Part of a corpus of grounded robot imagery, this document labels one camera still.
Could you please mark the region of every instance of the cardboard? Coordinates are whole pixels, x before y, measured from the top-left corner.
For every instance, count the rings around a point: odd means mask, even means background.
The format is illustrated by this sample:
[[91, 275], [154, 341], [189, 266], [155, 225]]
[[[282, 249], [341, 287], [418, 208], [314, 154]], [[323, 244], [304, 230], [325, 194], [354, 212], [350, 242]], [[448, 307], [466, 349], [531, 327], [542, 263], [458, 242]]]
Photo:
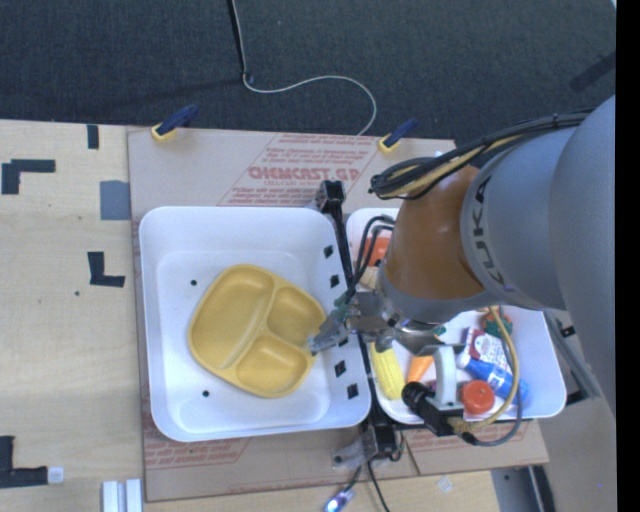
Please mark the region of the cardboard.
[[[161, 206], [314, 205], [323, 180], [342, 181], [345, 215], [364, 207], [398, 208], [368, 192], [369, 181], [400, 161], [435, 156], [454, 147], [447, 140], [404, 139], [389, 154], [366, 136], [179, 129], [155, 141], [148, 128], [128, 133], [136, 310], [140, 355], [145, 492], [147, 501], [343, 484], [352, 471], [334, 469], [331, 453], [359, 435], [357, 427], [296, 434], [180, 443], [164, 437], [149, 409], [144, 303], [138, 226]], [[510, 425], [491, 425], [480, 436], [497, 438]], [[406, 431], [408, 450], [397, 463], [376, 462], [381, 479], [548, 461], [535, 420], [505, 445], [487, 449], [424, 429]]]

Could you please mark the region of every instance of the white cable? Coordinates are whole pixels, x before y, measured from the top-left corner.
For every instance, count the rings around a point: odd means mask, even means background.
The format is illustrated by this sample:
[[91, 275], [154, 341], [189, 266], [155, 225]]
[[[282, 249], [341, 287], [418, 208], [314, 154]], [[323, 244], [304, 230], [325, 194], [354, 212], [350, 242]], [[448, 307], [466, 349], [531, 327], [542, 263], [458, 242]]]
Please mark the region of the white cable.
[[296, 87], [300, 87], [301, 85], [306, 85], [312, 82], [319, 82], [320, 80], [345, 80], [347, 82], [351, 82], [354, 85], [357, 85], [358, 87], [360, 87], [360, 89], [362, 89], [367, 96], [369, 96], [369, 99], [371, 100], [371, 106], [372, 106], [372, 113], [371, 113], [371, 118], [369, 119], [369, 122], [365, 125], [365, 127], [360, 130], [358, 132], [358, 135], [363, 135], [364, 133], [366, 133], [366, 131], [371, 128], [371, 125], [373, 124], [373, 122], [376, 119], [376, 115], [378, 113], [378, 106], [376, 104], [376, 99], [373, 97], [373, 94], [371, 94], [371, 91], [369, 91], [369, 89], [367, 89], [364, 85], [362, 85], [360, 82], [358, 82], [357, 80], [354, 80], [353, 78], [349, 78], [348, 76], [341, 76], [341, 75], [324, 75], [324, 76], [317, 76], [315, 78], [309, 78], [307, 80], [302, 80], [301, 82], [295, 83], [293, 85], [289, 85], [287, 87], [282, 87], [279, 89], [257, 89], [255, 87], [253, 87], [251, 84], [249, 84], [249, 82], [247, 81], [247, 65], [244, 59], [244, 41], [242, 38], [242, 28], [240, 27], [240, 18], [238, 17], [238, 10], [236, 9], [236, 1], [235, 0], [231, 0], [231, 5], [233, 7], [233, 12], [236, 18], [236, 27], [238, 29], [238, 41], [240, 43], [240, 56], [242, 59], [242, 83], [244, 84], [244, 86], [249, 89], [252, 92], [257, 92], [259, 94], [277, 94], [277, 93], [281, 93], [281, 92], [287, 92], [290, 91], [291, 89], [295, 89]]

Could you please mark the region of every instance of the yellow and blue clamp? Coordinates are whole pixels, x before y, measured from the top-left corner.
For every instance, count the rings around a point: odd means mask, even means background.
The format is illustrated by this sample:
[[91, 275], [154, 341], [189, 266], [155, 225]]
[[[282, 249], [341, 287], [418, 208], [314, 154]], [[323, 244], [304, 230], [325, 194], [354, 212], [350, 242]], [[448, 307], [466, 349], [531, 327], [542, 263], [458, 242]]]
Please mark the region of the yellow and blue clamp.
[[175, 135], [176, 128], [189, 126], [197, 113], [198, 107], [196, 105], [187, 105], [151, 128], [151, 135], [159, 142], [167, 140]]
[[406, 137], [416, 126], [418, 126], [418, 121], [413, 117], [405, 121], [393, 133], [382, 137], [378, 141], [378, 149], [383, 153], [391, 153], [400, 143], [400, 139]]

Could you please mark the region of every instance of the white tray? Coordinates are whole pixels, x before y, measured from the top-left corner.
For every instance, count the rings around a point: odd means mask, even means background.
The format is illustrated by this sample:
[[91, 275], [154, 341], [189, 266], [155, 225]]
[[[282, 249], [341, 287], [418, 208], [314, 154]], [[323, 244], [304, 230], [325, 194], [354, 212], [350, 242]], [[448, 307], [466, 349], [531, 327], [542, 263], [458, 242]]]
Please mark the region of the white tray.
[[[187, 343], [205, 291], [240, 263], [291, 281], [328, 314], [345, 284], [326, 217], [306, 208], [162, 207], [142, 219], [140, 252], [151, 413], [167, 437], [191, 442], [342, 428], [367, 416], [371, 395], [356, 339], [319, 353], [302, 385], [282, 398], [228, 384], [200, 366]], [[337, 286], [332, 276], [339, 276]]]
[[[374, 216], [386, 214], [396, 218], [397, 208], [363, 208], [353, 212], [347, 219], [347, 237], [352, 255], [358, 253], [362, 232], [366, 223]], [[520, 363], [521, 378], [527, 382], [530, 388], [530, 396], [523, 407], [523, 418], [547, 418], [555, 416], [564, 408], [567, 392], [562, 378], [562, 372], [558, 364], [555, 350], [547, 329], [544, 316], [539, 311], [530, 311], [513, 306], [503, 308], [513, 321], [513, 343]], [[476, 311], [461, 313], [445, 326], [447, 331], [441, 336], [446, 343], [461, 343], [469, 327], [481, 327], [481, 314]], [[401, 345], [394, 343], [400, 368], [407, 374], [411, 362], [411, 354]], [[435, 364], [428, 370], [421, 382], [429, 382], [436, 379]], [[413, 414], [402, 400], [389, 400], [382, 392], [377, 379], [376, 396], [382, 409], [393, 419], [408, 425], [419, 425], [423, 420]], [[463, 371], [457, 371], [458, 382], [470, 380], [469, 375]], [[466, 416], [469, 421], [481, 420], [496, 411], [504, 402], [496, 397], [493, 409], [484, 415]], [[500, 420], [513, 420], [516, 418], [516, 407], [510, 406], [501, 416]]]

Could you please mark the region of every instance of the yellow plate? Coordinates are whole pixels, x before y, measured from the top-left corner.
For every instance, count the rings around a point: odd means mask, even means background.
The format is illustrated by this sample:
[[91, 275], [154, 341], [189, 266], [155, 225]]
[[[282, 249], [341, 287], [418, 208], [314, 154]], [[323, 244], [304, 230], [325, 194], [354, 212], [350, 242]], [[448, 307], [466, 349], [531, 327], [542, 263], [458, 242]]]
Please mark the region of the yellow plate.
[[293, 392], [311, 370], [307, 337], [322, 306], [307, 292], [254, 265], [235, 265], [209, 287], [189, 325], [189, 349], [213, 374], [250, 393]]

